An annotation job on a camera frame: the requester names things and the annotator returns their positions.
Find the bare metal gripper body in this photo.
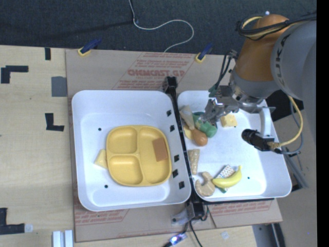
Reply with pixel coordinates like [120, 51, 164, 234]
[208, 85, 266, 115]

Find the yellow cheese with holes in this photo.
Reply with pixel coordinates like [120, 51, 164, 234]
[220, 113, 239, 129]

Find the brown toy chicken drumstick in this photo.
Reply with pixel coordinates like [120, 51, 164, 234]
[179, 104, 209, 147]

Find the small yellow wedge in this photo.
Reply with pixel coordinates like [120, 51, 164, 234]
[182, 126, 194, 140]

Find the white plastic tray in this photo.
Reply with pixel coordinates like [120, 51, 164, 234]
[71, 90, 192, 213]
[177, 90, 293, 203]

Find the thin black rod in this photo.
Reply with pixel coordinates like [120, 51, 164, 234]
[170, 91, 195, 203]

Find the beige waffle wedge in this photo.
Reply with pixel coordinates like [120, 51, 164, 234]
[187, 148, 201, 175]

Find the white packet coloured print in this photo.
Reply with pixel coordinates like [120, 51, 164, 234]
[214, 164, 236, 180]

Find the brown rectangular biscuit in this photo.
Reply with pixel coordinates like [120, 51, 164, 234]
[152, 137, 169, 163]

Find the yellow banana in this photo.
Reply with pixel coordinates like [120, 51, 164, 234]
[211, 165, 243, 189]

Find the beige croissant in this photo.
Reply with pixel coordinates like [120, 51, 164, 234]
[194, 171, 216, 198]

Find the yellow divided plate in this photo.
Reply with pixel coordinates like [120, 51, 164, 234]
[105, 125, 173, 188]

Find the brown cardboard board red print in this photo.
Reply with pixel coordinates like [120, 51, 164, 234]
[65, 49, 283, 243]

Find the pale yellow cheese wedge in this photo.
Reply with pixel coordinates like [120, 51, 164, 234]
[93, 149, 108, 169]

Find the black cylinder on white bracket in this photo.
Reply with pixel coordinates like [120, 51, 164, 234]
[241, 106, 278, 152]

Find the black block with wires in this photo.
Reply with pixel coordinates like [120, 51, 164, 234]
[163, 76, 179, 95]
[185, 200, 207, 221]

